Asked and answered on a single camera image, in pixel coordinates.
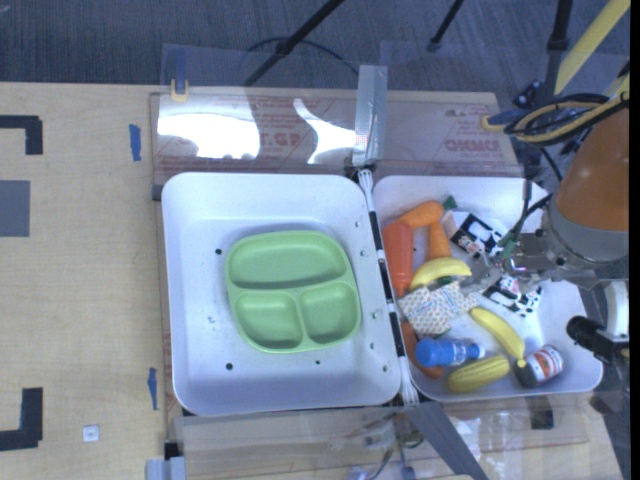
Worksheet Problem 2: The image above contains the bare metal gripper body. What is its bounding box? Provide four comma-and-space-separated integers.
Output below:
499, 230, 602, 290

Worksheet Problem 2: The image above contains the black and white carton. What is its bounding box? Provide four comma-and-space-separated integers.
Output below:
441, 210, 505, 260
481, 274, 544, 319

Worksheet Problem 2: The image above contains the yellow banana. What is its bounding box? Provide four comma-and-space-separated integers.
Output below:
469, 306, 528, 369
409, 256, 473, 292

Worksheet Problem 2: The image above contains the short orange carrot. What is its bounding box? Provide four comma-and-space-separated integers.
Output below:
427, 220, 454, 262

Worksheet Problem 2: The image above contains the white orange patterned packet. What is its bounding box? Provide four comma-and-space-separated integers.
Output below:
397, 281, 482, 339

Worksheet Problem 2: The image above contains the orange carrot with green top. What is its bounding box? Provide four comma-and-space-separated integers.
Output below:
397, 195, 459, 230

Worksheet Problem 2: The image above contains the orange squeeze bottle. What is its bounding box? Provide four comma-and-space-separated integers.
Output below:
381, 220, 416, 299

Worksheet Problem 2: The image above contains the clear bottle with blue cap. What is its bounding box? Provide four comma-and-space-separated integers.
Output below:
414, 337, 487, 369

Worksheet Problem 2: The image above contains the orange sausage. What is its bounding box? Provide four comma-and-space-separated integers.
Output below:
400, 320, 446, 381

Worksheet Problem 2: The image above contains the small orange and white can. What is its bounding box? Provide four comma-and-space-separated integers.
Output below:
514, 343, 565, 390

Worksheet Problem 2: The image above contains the yellow corn cob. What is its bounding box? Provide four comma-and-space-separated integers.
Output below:
446, 354, 512, 395

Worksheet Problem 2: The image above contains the white plastic tray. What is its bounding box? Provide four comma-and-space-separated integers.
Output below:
160, 171, 404, 417
372, 175, 605, 403

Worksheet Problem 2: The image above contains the green divided plate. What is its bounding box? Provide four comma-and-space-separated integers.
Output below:
224, 230, 363, 355

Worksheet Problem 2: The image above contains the black cylinder on white bracket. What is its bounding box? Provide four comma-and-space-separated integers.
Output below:
565, 280, 630, 365

